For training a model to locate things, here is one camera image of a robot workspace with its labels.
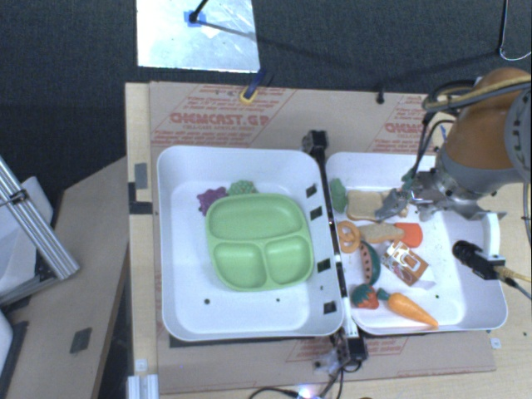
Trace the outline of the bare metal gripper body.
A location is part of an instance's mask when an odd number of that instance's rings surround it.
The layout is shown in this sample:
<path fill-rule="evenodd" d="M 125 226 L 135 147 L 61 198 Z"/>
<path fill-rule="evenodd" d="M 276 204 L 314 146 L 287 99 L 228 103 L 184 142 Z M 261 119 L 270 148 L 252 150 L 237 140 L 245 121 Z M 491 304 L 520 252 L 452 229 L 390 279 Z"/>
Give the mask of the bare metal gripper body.
<path fill-rule="evenodd" d="M 440 204 L 465 219 L 480 219 L 482 208 L 477 201 L 482 195 L 459 185 L 444 170 L 418 172 L 411 185 L 412 203 Z"/>

